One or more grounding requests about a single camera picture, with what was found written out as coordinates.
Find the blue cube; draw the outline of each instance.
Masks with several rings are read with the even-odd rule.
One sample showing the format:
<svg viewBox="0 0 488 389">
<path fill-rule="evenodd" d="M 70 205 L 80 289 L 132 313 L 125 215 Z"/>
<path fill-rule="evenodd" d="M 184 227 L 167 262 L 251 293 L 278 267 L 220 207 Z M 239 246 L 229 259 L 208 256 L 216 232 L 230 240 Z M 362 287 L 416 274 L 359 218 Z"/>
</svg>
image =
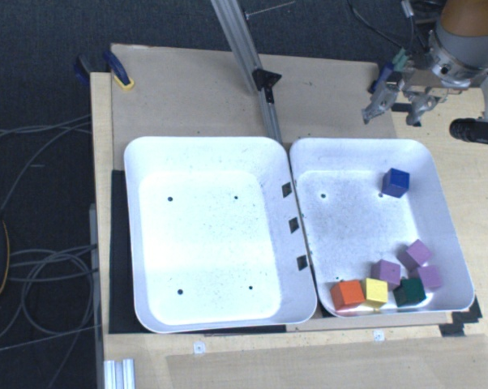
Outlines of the blue cube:
<svg viewBox="0 0 488 389">
<path fill-rule="evenodd" d="M 400 198 L 409 188 L 409 173 L 390 169 L 383 177 L 381 193 Z"/>
</svg>

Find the blue clamp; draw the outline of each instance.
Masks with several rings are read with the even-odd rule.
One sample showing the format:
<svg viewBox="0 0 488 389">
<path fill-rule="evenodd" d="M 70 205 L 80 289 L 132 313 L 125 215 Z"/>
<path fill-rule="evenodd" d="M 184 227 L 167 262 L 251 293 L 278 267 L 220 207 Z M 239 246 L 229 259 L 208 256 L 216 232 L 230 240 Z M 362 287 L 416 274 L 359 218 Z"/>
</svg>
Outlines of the blue clamp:
<svg viewBox="0 0 488 389">
<path fill-rule="evenodd" d="M 134 87 L 134 80 L 126 73 L 119 59 L 110 50 L 104 52 L 104 60 L 114 73 L 114 80 L 124 91 L 130 91 Z"/>
<path fill-rule="evenodd" d="M 89 74 L 91 74 L 92 68 L 84 54 L 80 54 L 76 57 L 75 63 L 73 64 L 73 70 L 80 83 L 85 87 L 89 87 L 91 84 Z"/>
<path fill-rule="evenodd" d="M 373 94 L 375 92 L 375 89 L 381 82 L 385 82 L 388 78 L 390 78 L 390 75 L 393 72 L 393 63 L 387 62 L 384 66 L 383 69 L 379 72 L 379 77 L 371 84 L 370 88 L 368 88 L 368 92 Z"/>
</svg>

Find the orange cube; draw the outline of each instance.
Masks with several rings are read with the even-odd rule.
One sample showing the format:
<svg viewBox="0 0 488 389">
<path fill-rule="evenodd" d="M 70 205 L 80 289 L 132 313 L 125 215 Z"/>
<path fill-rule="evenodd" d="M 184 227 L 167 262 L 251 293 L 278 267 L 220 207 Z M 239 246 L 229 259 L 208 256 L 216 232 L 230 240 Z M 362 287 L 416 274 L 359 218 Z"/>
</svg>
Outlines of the orange cube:
<svg viewBox="0 0 488 389">
<path fill-rule="evenodd" d="M 361 283 L 358 280 L 341 281 L 331 288 L 336 310 L 354 308 L 365 302 Z"/>
</svg>

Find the black strip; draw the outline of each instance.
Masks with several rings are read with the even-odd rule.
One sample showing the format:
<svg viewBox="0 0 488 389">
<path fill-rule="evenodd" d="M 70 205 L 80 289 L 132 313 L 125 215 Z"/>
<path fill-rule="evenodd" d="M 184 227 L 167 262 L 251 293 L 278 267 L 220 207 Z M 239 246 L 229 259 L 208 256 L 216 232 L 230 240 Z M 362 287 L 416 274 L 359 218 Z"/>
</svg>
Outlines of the black strip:
<svg viewBox="0 0 488 389">
<path fill-rule="evenodd" d="M 465 336 L 464 324 L 478 323 L 482 318 L 482 311 L 478 305 L 478 299 L 475 297 L 473 304 L 468 311 L 459 311 L 452 314 L 453 323 L 440 324 L 439 329 L 442 337 L 458 337 Z"/>
<path fill-rule="evenodd" d="M 149 332 L 141 325 L 134 310 L 125 172 L 112 172 L 111 189 L 109 333 Z"/>
<path fill-rule="evenodd" d="M 279 326 L 257 326 L 257 327 L 233 327 L 233 328 L 217 328 L 206 331 L 189 331 L 183 334 L 203 334 L 205 336 L 228 336 L 228 335 L 243 335 L 243 334 L 274 334 L 285 333 L 287 327 Z"/>
</svg>

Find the yellow cube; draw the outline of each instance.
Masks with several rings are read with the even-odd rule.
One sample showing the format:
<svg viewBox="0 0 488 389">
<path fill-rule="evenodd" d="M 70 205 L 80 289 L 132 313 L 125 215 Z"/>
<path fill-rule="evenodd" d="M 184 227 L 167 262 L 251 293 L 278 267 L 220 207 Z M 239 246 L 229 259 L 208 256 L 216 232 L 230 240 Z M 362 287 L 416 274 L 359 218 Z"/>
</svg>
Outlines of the yellow cube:
<svg viewBox="0 0 488 389">
<path fill-rule="evenodd" d="M 365 278 L 362 281 L 362 288 L 365 294 L 366 306 L 378 309 L 388 302 L 388 282 Z"/>
</svg>

